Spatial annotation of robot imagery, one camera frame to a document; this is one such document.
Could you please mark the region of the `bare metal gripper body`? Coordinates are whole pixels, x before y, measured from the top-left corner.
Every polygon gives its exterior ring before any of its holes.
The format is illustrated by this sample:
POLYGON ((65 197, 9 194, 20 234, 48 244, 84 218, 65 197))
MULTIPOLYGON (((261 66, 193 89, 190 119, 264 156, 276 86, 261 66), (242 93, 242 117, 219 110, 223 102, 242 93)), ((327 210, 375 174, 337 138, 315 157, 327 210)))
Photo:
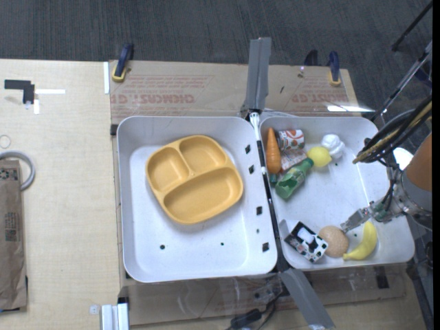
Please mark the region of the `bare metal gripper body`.
POLYGON ((380 223, 388 223, 402 216, 402 202, 399 200, 401 191, 399 184, 392 184, 382 198, 372 201, 368 207, 371 218, 380 223))

